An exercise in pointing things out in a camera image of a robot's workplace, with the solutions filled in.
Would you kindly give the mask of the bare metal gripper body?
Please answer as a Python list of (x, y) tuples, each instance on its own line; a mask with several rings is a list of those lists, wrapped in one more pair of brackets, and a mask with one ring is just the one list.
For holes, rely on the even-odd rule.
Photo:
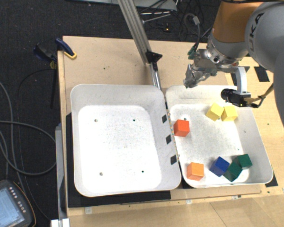
[(232, 72), (233, 67), (237, 67), (239, 62), (236, 58), (228, 57), (216, 49), (198, 49), (193, 48), (188, 53), (188, 58), (194, 71), (204, 71), (215, 76), (217, 72)]

